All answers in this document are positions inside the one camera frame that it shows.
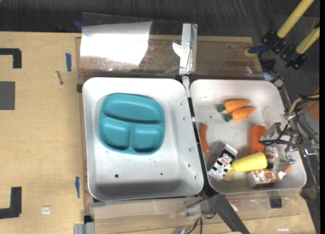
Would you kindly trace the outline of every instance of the toy sink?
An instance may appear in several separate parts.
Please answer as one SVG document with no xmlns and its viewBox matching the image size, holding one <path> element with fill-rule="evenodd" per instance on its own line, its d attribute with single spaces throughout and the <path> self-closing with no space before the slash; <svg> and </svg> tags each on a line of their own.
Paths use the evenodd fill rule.
<svg viewBox="0 0 325 234">
<path fill-rule="evenodd" d="M 211 153 L 198 149 L 185 87 L 174 79 L 91 78 L 83 85 L 88 187 L 98 200 L 192 196 L 208 181 L 224 194 L 302 188 L 306 173 L 297 161 L 279 183 L 248 186 L 245 173 L 233 182 L 208 177 L 210 156 L 225 144 L 248 155 L 250 129 L 281 121 L 284 107 L 276 87 L 267 81 L 195 80 L 190 86 L 195 121 L 208 125 Z M 246 98 L 257 111 L 242 121 L 225 122 L 217 106 Z M 278 146 L 280 152 L 284 147 Z"/>
</svg>

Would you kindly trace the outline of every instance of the yellow pole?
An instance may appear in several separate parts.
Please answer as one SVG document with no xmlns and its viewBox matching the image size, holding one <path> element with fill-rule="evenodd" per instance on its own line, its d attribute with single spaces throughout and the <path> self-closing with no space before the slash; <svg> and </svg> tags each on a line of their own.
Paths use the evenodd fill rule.
<svg viewBox="0 0 325 234">
<path fill-rule="evenodd" d="M 285 38 L 285 36 L 290 32 L 293 26 L 298 22 L 301 16 L 306 12 L 306 10 L 314 1 L 315 0 L 301 0 L 295 10 L 291 13 L 285 23 L 278 30 L 277 35 L 280 38 Z"/>
<path fill-rule="evenodd" d="M 299 46 L 297 46 L 296 51 L 299 54 L 304 54 L 309 47 L 311 47 L 311 45 L 313 43 L 315 43 L 315 41 L 319 38 L 320 36 L 320 26 L 317 28 L 314 28 L 306 37 L 305 39 L 302 40 L 302 42 L 299 44 Z"/>
</svg>

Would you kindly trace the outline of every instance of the teal plate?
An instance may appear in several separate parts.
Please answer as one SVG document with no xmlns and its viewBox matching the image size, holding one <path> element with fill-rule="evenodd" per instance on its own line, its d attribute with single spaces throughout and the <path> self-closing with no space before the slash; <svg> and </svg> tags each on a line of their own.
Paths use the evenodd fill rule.
<svg viewBox="0 0 325 234">
<path fill-rule="evenodd" d="M 109 150 L 153 154 L 165 136 L 165 113 L 151 98 L 125 93 L 108 95 L 99 117 L 99 137 Z"/>
</svg>

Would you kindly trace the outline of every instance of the wooden table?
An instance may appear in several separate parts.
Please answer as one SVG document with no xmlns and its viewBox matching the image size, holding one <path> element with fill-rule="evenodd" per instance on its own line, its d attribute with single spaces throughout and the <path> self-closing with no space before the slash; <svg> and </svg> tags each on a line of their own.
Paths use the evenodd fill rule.
<svg viewBox="0 0 325 234">
<path fill-rule="evenodd" d="M 0 219 L 0 233 L 73 233 L 74 224 L 83 223 L 85 197 L 76 64 L 76 38 L 80 36 L 0 32 L 0 48 L 22 51 L 21 69 L 12 68 L 12 56 L 0 55 L 0 81 L 15 82 L 15 110 L 0 110 L 0 208 L 10 206 L 11 187 L 22 188 L 22 212 L 16 218 Z M 72 56 L 71 72 L 67 70 L 66 53 Z M 80 198 L 76 177 L 80 181 Z M 315 233 L 305 200 L 299 197 L 297 202 L 298 215 L 244 220 L 244 224 L 251 233 L 260 233 L 261 229 L 273 233 L 275 227 L 285 233 Z M 50 214 L 42 214 L 42 206 L 50 206 Z M 137 233 L 174 231 L 172 228 Z M 229 231 L 224 223 L 217 223 L 204 225 L 203 233 Z"/>
</svg>

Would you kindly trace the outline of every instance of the dark background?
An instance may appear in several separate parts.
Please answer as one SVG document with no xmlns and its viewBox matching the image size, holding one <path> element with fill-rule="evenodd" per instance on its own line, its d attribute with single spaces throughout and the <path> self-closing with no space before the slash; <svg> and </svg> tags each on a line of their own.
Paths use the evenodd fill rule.
<svg viewBox="0 0 325 234">
<path fill-rule="evenodd" d="M 2 31 L 79 32 L 74 20 L 82 13 L 98 13 L 198 23 L 199 35 L 249 36 L 255 45 L 270 30 L 277 30 L 300 0 L 3 0 L 0 3 Z M 316 0 L 286 37 L 297 46 L 320 19 Z M 275 71 L 281 73 L 290 100 L 310 95 L 319 85 L 319 42 L 306 52 L 308 60 L 298 70 L 284 69 L 277 56 Z M 308 204 L 317 231 L 319 199 Z"/>
</svg>

